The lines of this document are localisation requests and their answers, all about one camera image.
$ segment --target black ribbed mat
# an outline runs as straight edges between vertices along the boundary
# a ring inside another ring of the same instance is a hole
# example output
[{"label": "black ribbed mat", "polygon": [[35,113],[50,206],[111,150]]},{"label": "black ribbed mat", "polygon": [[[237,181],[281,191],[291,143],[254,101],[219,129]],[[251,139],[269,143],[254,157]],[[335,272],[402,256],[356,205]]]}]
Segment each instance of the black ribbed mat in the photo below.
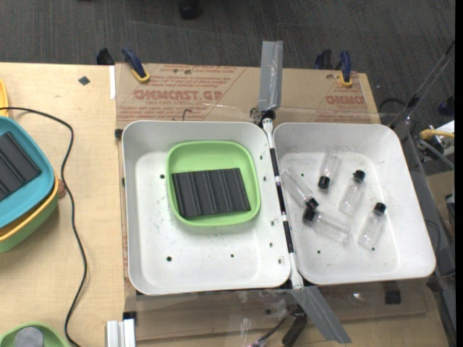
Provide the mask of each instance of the black ribbed mat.
[{"label": "black ribbed mat", "polygon": [[172,180],[184,218],[251,209],[239,168],[173,173]]},{"label": "black ribbed mat", "polygon": [[0,136],[0,201],[40,173],[10,132]]}]

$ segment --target white tray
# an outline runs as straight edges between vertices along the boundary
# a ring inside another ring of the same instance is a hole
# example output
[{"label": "white tray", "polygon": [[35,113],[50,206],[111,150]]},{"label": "white tray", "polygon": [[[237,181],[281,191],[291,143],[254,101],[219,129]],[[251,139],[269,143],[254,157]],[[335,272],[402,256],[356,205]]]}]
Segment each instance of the white tray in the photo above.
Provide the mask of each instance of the white tray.
[{"label": "white tray", "polygon": [[[357,169],[365,196],[347,245],[317,235],[285,194],[297,268],[311,283],[340,284],[421,278],[436,258],[396,134],[367,124],[282,124],[273,133],[279,170],[295,167],[323,212],[338,215],[344,188]],[[180,142],[231,140],[250,152],[260,185],[260,211],[250,222],[222,227],[180,223],[166,191],[166,156]],[[326,146],[341,148],[338,178],[329,194],[317,188]],[[147,295],[246,288],[285,283],[290,262],[265,133],[245,122],[136,121],[122,135],[129,276]],[[386,227],[375,250],[359,246],[360,226],[376,202],[386,204]]]},{"label": "white tray", "polygon": [[[399,138],[378,124],[282,124],[273,133],[280,171],[293,166],[314,191],[320,211],[342,217],[339,201],[352,174],[366,173],[365,195],[353,216],[351,240],[339,244],[302,222],[303,209],[285,194],[292,238],[302,276],[320,285],[421,278],[436,258]],[[337,178],[327,191],[317,187],[327,146],[340,148]],[[386,225],[374,250],[357,244],[366,215],[386,205]]]},{"label": "white tray", "polygon": [[[199,227],[169,210],[166,156],[180,142],[231,140],[249,150],[260,184],[250,222]],[[290,264],[265,134],[249,123],[136,121],[122,135],[129,276],[147,295],[274,288]]]}]

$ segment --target glass vial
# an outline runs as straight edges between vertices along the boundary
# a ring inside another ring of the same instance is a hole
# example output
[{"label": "glass vial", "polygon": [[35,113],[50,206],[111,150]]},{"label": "glass vial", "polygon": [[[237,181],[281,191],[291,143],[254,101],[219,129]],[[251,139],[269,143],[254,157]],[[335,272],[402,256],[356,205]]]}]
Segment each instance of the glass vial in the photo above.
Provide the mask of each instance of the glass vial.
[{"label": "glass vial", "polygon": [[320,165],[320,178],[318,180],[318,187],[320,189],[327,189],[330,181],[336,174],[339,164],[339,149],[337,147],[330,147],[325,151],[323,160]]},{"label": "glass vial", "polygon": [[365,172],[356,170],[354,172],[354,177],[346,187],[341,203],[339,204],[339,210],[346,215],[354,215],[361,202],[365,185],[363,183],[364,178]]},{"label": "glass vial", "polygon": [[283,190],[288,192],[298,203],[303,206],[313,205],[313,191],[305,183],[302,177],[292,168],[289,167],[281,174],[281,182],[283,183]]},{"label": "glass vial", "polygon": [[358,243],[367,249],[374,248],[378,243],[378,238],[383,230],[384,222],[386,221],[386,217],[384,216],[385,210],[386,206],[378,202],[373,210],[368,213],[367,219],[358,237]]},{"label": "glass vial", "polygon": [[314,231],[338,243],[346,244],[349,241],[350,225],[326,213],[318,212],[314,207],[307,207],[302,216]]}]

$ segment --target blue clamp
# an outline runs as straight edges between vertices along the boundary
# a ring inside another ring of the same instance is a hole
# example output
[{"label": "blue clamp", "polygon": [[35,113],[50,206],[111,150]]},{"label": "blue clamp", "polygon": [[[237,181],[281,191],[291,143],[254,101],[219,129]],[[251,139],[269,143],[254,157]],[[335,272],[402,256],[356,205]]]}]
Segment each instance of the blue clamp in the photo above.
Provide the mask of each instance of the blue clamp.
[{"label": "blue clamp", "polygon": [[145,71],[141,60],[138,59],[134,51],[128,46],[125,46],[122,49],[122,53],[124,54],[126,61],[130,62],[130,64],[132,65],[132,73],[138,80],[138,82],[142,84],[148,82],[148,80],[150,79],[150,75]]},{"label": "blue clamp", "polygon": [[347,51],[342,51],[341,55],[341,85],[345,87],[352,86],[352,79],[350,78],[350,55]]}]

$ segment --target green plastic container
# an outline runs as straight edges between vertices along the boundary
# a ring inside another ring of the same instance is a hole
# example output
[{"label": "green plastic container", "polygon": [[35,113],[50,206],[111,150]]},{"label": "green plastic container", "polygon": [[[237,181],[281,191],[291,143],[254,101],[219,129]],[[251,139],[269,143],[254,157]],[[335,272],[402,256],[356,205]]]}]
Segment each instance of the green plastic container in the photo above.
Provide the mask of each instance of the green plastic container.
[{"label": "green plastic container", "polygon": [[55,176],[54,188],[50,195],[30,212],[0,228],[0,252],[5,252],[25,240],[45,222],[58,205],[58,177]]},{"label": "green plastic container", "polygon": [[39,329],[43,334],[43,345],[45,347],[69,347],[68,342],[66,342],[55,329],[42,322],[27,322],[0,335],[0,347],[14,347],[14,337],[25,327],[35,327]]},{"label": "green plastic container", "polygon": [[[183,223],[193,226],[224,226],[252,220],[260,209],[258,178],[251,154],[238,143],[223,140],[183,142],[167,155],[167,192],[171,209]],[[172,174],[222,168],[239,168],[251,209],[245,212],[184,218],[179,214]]]}]

